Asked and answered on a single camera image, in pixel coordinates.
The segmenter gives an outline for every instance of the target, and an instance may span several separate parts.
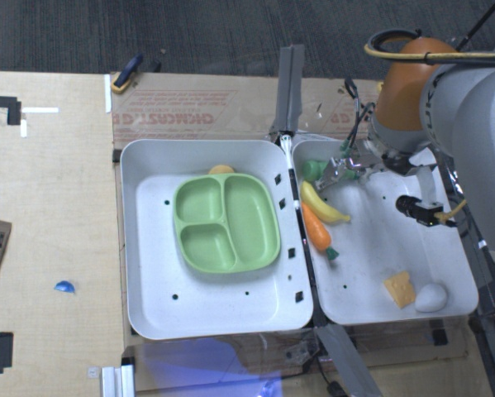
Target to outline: black tape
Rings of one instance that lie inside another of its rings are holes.
[[[0,374],[4,368],[12,367],[14,334],[11,332],[0,332]]]
[[[16,97],[0,96],[0,108],[7,109],[7,125],[21,125],[21,102]]]

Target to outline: blue object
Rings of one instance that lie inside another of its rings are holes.
[[[256,397],[272,397],[273,390],[273,381],[267,381]]]
[[[126,83],[126,81],[130,78],[130,75],[137,71],[137,68],[142,63],[144,56],[139,53],[133,59],[131,59],[126,68],[118,75],[117,81],[115,81],[114,85],[117,88],[120,88],[122,85]]]
[[[55,285],[55,289],[58,291],[64,291],[65,293],[74,293],[74,285],[68,281],[60,281]]]

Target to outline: cheese slice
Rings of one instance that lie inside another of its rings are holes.
[[[400,309],[416,300],[416,294],[410,279],[409,273],[406,270],[402,270],[383,281],[383,284],[387,287],[388,292]]]

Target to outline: toy banana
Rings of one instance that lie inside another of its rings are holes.
[[[300,197],[323,222],[348,222],[350,220],[350,215],[339,212],[339,210],[322,200],[313,185],[307,181],[303,181],[300,186]]]

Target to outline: green plate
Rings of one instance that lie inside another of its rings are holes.
[[[203,272],[260,269],[280,252],[271,196],[252,175],[204,175],[182,183],[174,194],[174,224],[184,259]]]

